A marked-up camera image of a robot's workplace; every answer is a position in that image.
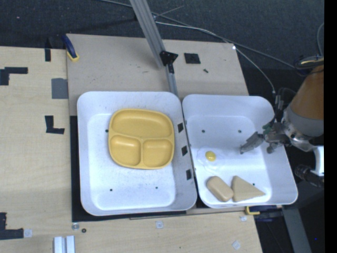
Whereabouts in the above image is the pale wood board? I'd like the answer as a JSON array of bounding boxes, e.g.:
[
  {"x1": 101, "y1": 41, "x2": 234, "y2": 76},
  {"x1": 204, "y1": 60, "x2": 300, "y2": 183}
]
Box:
[{"x1": 65, "y1": 33, "x2": 283, "y2": 219}]

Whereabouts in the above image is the white and yellow fried egg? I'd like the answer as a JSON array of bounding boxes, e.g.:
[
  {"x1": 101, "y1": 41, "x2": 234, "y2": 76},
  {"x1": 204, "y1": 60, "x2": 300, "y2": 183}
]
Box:
[{"x1": 195, "y1": 147, "x2": 230, "y2": 174}]

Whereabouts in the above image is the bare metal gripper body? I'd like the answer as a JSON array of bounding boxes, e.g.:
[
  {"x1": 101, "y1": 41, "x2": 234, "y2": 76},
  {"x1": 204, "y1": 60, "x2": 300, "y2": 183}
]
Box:
[{"x1": 263, "y1": 122, "x2": 316, "y2": 153}]

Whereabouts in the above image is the beige triangular bread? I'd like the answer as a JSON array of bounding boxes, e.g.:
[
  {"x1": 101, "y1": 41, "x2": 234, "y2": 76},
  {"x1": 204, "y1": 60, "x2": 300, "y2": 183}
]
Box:
[{"x1": 231, "y1": 175, "x2": 266, "y2": 203}]

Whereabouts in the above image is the yellow divided plate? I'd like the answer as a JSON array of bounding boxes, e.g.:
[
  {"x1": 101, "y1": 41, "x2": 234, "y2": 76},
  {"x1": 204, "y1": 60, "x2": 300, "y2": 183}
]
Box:
[{"x1": 107, "y1": 108, "x2": 176, "y2": 171}]

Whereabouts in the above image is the black cylinder on white bracket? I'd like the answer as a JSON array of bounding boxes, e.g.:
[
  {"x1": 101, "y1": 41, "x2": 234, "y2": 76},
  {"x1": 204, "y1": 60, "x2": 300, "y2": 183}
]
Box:
[{"x1": 294, "y1": 145, "x2": 324, "y2": 188}]

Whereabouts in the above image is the thin rod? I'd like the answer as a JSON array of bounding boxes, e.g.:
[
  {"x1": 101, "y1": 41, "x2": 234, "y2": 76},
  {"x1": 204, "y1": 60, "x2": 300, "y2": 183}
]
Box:
[{"x1": 165, "y1": 63, "x2": 181, "y2": 98}]

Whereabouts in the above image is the beige oval bread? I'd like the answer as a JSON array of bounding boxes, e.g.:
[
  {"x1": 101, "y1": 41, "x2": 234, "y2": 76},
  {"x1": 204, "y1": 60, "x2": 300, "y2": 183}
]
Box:
[{"x1": 205, "y1": 175, "x2": 235, "y2": 203}]

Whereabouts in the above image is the white plastic tray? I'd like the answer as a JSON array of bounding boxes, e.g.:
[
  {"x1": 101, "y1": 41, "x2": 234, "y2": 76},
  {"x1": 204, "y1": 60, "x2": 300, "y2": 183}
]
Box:
[
  {"x1": 76, "y1": 91, "x2": 199, "y2": 217},
  {"x1": 181, "y1": 93, "x2": 299, "y2": 210}
]

